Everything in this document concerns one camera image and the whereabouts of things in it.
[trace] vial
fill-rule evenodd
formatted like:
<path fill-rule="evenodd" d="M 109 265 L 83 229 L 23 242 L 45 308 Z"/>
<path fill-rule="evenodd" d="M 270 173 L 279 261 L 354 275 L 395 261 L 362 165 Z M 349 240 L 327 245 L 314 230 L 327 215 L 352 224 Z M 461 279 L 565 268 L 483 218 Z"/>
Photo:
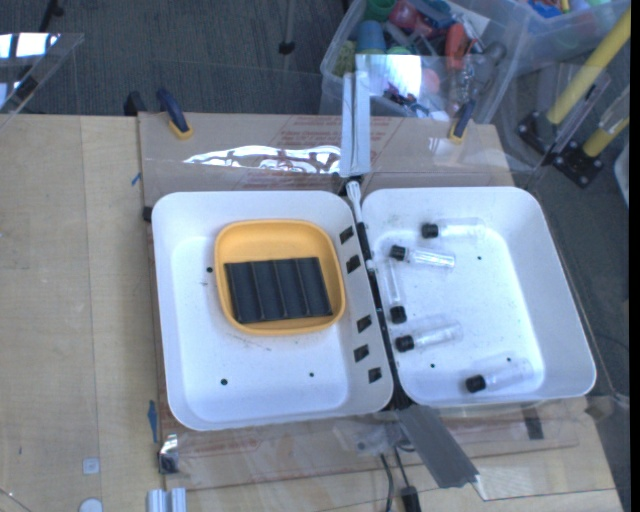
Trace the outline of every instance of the vial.
<path fill-rule="evenodd" d="M 391 322 L 401 324 L 407 321 L 407 314 L 402 305 L 402 295 L 398 286 L 398 279 L 394 270 L 393 260 L 385 259 L 382 265 L 382 281 L 387 294 L 387 303 L 389 304 L 389 314 Z"/>
<path fill-rule="evenodd" d="M 465 381 L 465 386 L 469 393 L 478 391 L 494 391 L 533 377 L 533 367 L 528 359 L 514 359 L 505 364 L 502 368 L 494 369 L 485 373 L 480 373 L 469 377 Z"/>
<path fill-rule="evenodd" d="M 427 251 L 424 249 L 409 249 L 401 245 L 393 245 L 389 256 L 398 261 L 432 265 L 435 267 L 453 268 L 456 265 L 455 256 L 452 254 Z"/>
<path fill-rule="evenodd" d="M 420 350 L 442 343 L 462 339 L 462 326 L 460 322 L 432 322 L 432 325 L 417 329 L 415 335 L 399 336 L 395 339 L 398 352 Z"/>
<path fill-rule="evenodd" d="M 485 223 L 477 217 L 467 219 L 443 219 L 421 226 L 422 238 L 475 237 L 481 238 L 486 231 Z"/>

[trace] black cap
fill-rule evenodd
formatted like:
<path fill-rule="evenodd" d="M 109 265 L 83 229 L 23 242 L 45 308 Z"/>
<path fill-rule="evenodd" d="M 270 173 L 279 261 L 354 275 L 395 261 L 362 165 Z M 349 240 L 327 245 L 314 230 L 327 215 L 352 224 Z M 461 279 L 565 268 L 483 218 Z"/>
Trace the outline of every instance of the black cap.
<path fill-rule="evenodd" d="M 423 224 L 420 230 L 422 232 L 422 238 L 436 238 L 439 234 L 437 224 Z"/>
<path fill-rule="evenodd" d="M 391 321 L 394 324 L 402 324 L 407 321 L 407 313 L 404 306 L 394 306 L 391 308 Z"/>
<path fill-rule="evenodd" d="M 465 381 L 465 385 L 467 386 L 469 393 L 477 393 L 487 387 L 487 382 L 484 380 L 482 375 L 474 375 Z"/>
<path fill-rule="evenodd" d="M 407 249 L 405 247 L 401 247 L 399 245 L 392 245 L 391 251 L 389 252 L 389 256 L 398 261 L 402 261 L 404 257 L 407 255 Z"/>
<path fill-rule="evenodd" d="M 396 348 L 398 352 L 406 352 L 407 350 L 412 350 L 414 347 L 415 344 L 411 336 L 407 335 L 396 338 Z"/>

